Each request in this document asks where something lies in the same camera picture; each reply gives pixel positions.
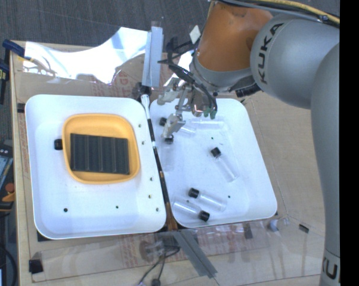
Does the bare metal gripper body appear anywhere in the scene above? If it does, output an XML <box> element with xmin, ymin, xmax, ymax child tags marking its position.
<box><xmin>174</xmin><ymin>80</ymin><xmax>218</xmax><ymax>116</ymax></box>

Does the clear bottle with black cap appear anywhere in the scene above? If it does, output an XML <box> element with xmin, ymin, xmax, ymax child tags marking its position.
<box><xmin>210</xmin><ymin>147</ymin><xmax>239</xmax><ymax>184</ymax></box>
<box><xmin>159</xmin><ymin>117</ymin><xmax>197</xmax><ymax>137</ymax></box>
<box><xmin>172</xmin><ymin>200</ymin><xmax>211</xmax><ymax>223</ymax></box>
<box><xmin>160</xmin><ymin>135</ymin><xmax>176</xmax><ymax>173</ymax></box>
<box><xmin>187</xmin><ymin>187</ymin><xmax>228</xmax><ymax>213</ymax></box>

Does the clear plastic bottle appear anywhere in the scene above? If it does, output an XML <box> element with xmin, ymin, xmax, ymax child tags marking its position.
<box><xmin>191</xmin><ymin>119</ymin><xmax>225</xmax><ymax>132</ymax></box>

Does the thin black and white rod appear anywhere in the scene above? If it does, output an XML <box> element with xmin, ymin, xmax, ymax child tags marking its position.
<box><xmin>140</xmin><ymin>94</ymin><xmax>179</xmax><ymax>232</ymax></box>

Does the white plastic tray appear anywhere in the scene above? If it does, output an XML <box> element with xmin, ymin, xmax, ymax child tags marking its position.
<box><xmin>24</xmin><ymin>94</ymin><xmax>168</xmax><ymax>240</ymax></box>
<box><xmin>148</xmin><ymin>98</ymin><xmax>278</xmax><ymax>229</ymax></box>

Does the yellow bowl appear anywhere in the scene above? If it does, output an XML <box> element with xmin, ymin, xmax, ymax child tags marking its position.
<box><xmin>61</xmin><ymin>113</ymin><xmax>141</xmax><ymax>185</ymax></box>

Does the black ribbed rectangular block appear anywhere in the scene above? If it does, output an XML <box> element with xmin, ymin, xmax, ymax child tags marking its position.
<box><xmin>69</xmin><ymin>133</ymin><xmax>131</xmax><ymax>176</ymax></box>

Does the brown cardboard board, red print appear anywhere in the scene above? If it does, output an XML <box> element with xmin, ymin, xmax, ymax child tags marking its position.
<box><xmin>9</xmin><ymin>40</ymin><xmax>327</xmax><ymax>286</ymax></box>

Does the black cylinder on white bracket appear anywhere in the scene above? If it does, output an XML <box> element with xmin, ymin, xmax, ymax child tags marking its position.
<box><xmin>235</xmin><ymin>82</ymin><xmax>262</xmax><ymax>100</ymax></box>

